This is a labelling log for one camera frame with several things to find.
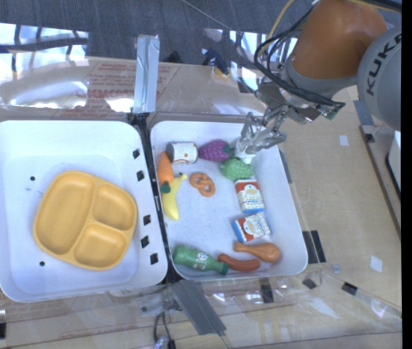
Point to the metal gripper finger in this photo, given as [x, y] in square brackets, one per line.
[249, 131]
[274, 134]

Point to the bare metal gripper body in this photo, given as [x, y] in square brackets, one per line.
[295, 107]

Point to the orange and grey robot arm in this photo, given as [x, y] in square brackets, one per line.
[337, 38]

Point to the purple grapes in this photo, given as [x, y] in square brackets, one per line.
[214, 150]

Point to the green broccoli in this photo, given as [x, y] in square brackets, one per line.
[236, 169]

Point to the red and white carton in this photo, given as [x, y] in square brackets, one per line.
[251, 227]
[249, 196]

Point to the white can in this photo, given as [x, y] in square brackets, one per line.
[184, 152]

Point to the orange pretzel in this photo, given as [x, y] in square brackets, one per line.
[206, 189]

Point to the brown cardboard board red print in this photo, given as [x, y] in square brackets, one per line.
[337, 195]

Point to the orange carrot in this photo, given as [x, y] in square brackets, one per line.
[165, 169]

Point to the white plastic tray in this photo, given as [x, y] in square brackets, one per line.
[64, 147]
[206, 224]

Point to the yellow banana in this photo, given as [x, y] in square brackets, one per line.
[171, 202]

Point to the orange chicken drumstick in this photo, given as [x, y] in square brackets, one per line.
[262, 251]

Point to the red sausage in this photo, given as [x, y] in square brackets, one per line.
[240, 264]

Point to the green bottle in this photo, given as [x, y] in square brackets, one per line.
[195, 258]

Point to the yellow divided plate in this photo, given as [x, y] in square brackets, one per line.
[67, 209]

